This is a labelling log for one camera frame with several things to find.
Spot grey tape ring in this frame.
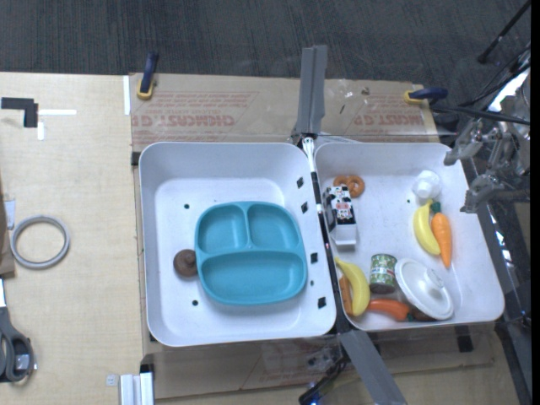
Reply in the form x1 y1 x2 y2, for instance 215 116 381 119
9 214 72 270

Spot clear plastic bottle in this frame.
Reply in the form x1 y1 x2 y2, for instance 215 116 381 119
411 169 442 207

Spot grey scissors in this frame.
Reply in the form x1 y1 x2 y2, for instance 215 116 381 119
0 305 37 384

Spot white cow print carton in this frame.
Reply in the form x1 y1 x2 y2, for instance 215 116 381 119
321 184 360 251

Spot blue divided plate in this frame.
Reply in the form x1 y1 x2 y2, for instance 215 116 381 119
193 201 309 307

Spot brown cardboard board red print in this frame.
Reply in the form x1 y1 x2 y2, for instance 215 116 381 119
127 72 495 401

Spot yellow banana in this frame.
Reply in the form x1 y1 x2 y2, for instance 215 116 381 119
412 198 442 257
333 256 372 317

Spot thin black and white rod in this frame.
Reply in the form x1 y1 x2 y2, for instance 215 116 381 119
300 136 342 334

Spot white plastic tray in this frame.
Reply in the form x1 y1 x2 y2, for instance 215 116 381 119
138 141 338 348
313 141 506 333

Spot brown doughnut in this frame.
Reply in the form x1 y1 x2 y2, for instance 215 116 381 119
172 248 200 278

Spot orange sausage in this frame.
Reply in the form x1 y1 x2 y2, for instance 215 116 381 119
337 275 355 317

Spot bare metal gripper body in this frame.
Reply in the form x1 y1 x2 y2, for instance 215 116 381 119
480 80 532 181

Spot white round lid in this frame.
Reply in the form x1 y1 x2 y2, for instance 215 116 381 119
393 257 456 321

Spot orange carrot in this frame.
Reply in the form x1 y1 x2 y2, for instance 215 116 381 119
365 298 415 323
429 201 454 269

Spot green can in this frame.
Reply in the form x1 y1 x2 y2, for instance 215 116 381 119
369 253 399 295

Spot orange pretzel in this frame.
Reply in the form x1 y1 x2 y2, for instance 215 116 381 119
332 174 366 199

